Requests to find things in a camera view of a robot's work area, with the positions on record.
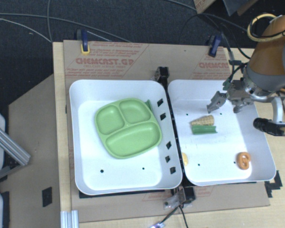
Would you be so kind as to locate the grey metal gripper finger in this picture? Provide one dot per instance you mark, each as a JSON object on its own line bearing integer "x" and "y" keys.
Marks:
{"x": 216, "y": 102}
{"x": 238, "y": 108}

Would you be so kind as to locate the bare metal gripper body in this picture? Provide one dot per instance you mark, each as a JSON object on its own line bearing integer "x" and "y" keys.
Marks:
{"x": 240, "y": 92}

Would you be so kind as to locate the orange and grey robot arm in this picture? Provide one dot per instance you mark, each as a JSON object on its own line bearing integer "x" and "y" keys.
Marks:
{"x": 268, "y": 53}

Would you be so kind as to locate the yellow and green corn cob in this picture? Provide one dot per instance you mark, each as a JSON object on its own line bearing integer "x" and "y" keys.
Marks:
{"x": 203, "y": 125}

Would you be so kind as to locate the white plastic tray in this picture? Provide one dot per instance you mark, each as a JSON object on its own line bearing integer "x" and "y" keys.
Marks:
{"x": 218, "y": 146}
{"x": 123, "y": 174}

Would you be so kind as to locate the thin black rod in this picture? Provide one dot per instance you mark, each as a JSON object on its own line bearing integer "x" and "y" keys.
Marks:
{"x": 173, "y": 127}

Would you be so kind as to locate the brown pretzel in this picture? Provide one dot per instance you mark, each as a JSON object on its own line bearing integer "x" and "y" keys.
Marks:
{"x": 243, "y": 160}

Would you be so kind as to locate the pale yellow toy food piece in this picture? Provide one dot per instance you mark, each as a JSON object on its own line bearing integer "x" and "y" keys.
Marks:
{"x": 185, "y": 159}

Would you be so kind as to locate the green divided plate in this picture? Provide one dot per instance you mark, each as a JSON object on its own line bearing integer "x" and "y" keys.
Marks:
{"x": 127, "y": 127}

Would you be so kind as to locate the brown cardboard board red print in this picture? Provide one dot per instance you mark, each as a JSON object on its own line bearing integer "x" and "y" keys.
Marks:
{"x": 133, "y": 58}

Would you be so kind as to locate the black cylinder on white bracket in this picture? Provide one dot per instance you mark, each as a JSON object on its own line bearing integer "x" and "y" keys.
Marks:
{"x": 272, "y": 120}

